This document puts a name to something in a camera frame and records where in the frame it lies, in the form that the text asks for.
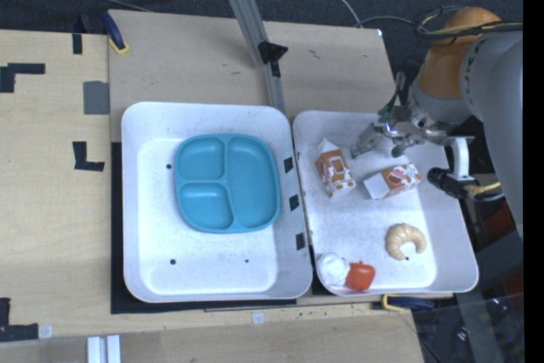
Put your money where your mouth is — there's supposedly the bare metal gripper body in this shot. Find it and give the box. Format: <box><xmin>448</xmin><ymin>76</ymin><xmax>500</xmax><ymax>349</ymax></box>
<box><xmin>377</xmin><ymin>105</ymin><xmax>451</xmax><ymax>146</ymax></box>

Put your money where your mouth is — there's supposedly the orange and white carton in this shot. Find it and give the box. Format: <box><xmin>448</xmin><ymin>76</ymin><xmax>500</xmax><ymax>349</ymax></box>
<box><xmin>314</xmin><ymin>137</ymin><xmax>357</xmax><ymax>200</ymax></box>
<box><xmin>362</xmin><ymin>162</ymin><xmax>423</xmax><ymax>201</ymax></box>

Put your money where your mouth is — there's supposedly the white plastic tray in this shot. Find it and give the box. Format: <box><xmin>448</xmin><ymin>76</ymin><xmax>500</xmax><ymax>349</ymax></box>
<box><xmin>121</xmin><ymin>100</ymin><xmax>315</xmax><ymax>304</ymax></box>
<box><xmin>292</xmin><ymin>110</ymin><xmax>480</xmax><ymax>298</ymax></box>

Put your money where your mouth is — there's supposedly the beige croissant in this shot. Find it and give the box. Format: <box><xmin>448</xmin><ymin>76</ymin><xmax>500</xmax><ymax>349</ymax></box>
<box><xmin>384</xmin><ymin>222</ymin><xmax>428</xmax><ymax>262</ymax></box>

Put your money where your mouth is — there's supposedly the white crumpled object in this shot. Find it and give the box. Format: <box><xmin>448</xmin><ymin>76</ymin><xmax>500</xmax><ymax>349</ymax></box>
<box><xmin>317</xmin><ymin>252</ymin><xmax>351</xmax><ymax>288</ymax></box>

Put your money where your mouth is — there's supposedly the red tomato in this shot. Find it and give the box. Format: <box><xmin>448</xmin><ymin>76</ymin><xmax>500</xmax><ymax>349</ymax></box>
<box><xmin>344</xmin><ymin>260</ymin><xmax>377</xmax><ymax>292</ymax></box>

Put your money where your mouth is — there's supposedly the blue divided plate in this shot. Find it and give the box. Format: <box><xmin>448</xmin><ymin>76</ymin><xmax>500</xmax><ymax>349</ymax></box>
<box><xmin>173</xmin><ymin>133</ymin><xmax>282</xmax><ymax>235</ymax></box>

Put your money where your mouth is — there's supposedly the pale wood board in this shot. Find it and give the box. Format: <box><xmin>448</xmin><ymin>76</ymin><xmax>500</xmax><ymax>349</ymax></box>
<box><xmin>107</xmin><ymin>9</ymin><xmax>455</xmax><ymax>307</ymax></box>

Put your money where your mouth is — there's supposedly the black cylinder on white bracket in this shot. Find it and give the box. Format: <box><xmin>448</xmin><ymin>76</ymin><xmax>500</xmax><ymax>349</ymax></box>
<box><xmin>426</xmin><ymin>135</ymin><xmax>476</xmax><ymax>199</ymax></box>

